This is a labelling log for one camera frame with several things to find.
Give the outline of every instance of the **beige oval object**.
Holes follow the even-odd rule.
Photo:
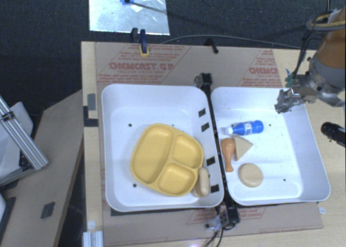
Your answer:
[[[246,163],[240,166],[238,175],[240,181],[250,188],[259,186],[263,181],[262,171],[253,163]]]

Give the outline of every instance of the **beige triangle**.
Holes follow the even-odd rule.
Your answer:
[[[253,144],[242,137],[234,137],[236,142],[236,160],[239,159],[253,146]]]

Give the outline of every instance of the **bottle cap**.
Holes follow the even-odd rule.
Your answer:
[[[233,134],[233,128],[232,128],[232,127],[227,127],[227,128],[226,128],[226,133],[227,133],[228,135],[232,135],[232,134]]]

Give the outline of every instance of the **cardboard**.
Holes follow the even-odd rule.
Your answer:
[[[217,55],[206,46],[149,45],[149,49],[149,57],[142,58],[138,44],[85,43],[84,51],[90,55],[95,54],[95,57],[87,58],[87,62],[83,62],[83,73],[84,69],[93,69],[95,65],[96,73],[87,74],[92,81],[84,81],[83,74],[83,83],[88,87],[86,90],[83,86],[84,106],[88,105],[86,95],[95,94],[97,107],[100,108],[101,92],[111,83],[193,85],[195,77],[201,72],[212,73],[212,88],[282,86],[273,51],[269,49],[221,47]],[[100,149],[98,154],[86,155],[86,160],[88,156],[100,159],[103,222],[100,224],[98,220],[96,225],[103,229],[104,245],[119,246],[211,237],[214,232],[206,230],[204,225],[216,216],[213,208],[133,214],[117,213],[110,209],[104,197],[102,110],[96,111],[98,128],[95,127],[95,130],[99,132]],[[88,194],[88,185],[86,194],[87,205],[89,197],[92,203],[97,201],[95,196]],[[322,227],[316,203],[242,208],[239,209],[239,215],[241,222],[233,230],[225,232],[224,236]],[[93,220],[89,216],[87,219],[88,223]]]

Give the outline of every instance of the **metal plate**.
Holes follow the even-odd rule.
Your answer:
[[[91,31],[131,32],[145,29],[147,34],[169,35],[165,0],[89,0]]]

